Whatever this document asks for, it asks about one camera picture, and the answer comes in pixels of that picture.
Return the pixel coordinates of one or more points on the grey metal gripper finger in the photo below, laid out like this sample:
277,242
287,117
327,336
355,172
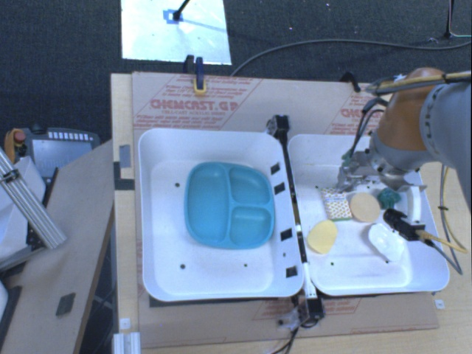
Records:
341,181
352,186

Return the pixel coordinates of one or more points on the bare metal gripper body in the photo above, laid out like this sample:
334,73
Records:
368,168

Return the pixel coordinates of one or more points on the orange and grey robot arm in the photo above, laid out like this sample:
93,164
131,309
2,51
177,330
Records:
439,116

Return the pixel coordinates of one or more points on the yellow patterned white packet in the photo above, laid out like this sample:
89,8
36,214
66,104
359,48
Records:
336,205

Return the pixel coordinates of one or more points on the tan round biscuit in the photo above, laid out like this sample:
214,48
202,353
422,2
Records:
365,208

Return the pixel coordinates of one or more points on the green broccoli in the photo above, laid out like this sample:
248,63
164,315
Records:
389,198

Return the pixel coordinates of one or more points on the thin black and white rod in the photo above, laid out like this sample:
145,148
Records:
295,212

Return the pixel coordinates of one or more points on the yellow oval crisp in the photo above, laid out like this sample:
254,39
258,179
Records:
322,236

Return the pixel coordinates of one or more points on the white plastic shell shape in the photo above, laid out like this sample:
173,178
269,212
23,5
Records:
387,242

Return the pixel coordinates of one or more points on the white plastic tray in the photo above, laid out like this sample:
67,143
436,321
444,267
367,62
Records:
169,256
354,271

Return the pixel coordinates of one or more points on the blue divided plate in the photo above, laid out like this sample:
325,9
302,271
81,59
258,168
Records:
210,205

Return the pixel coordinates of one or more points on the brown cardboard board red print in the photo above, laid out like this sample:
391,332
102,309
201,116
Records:
236,98

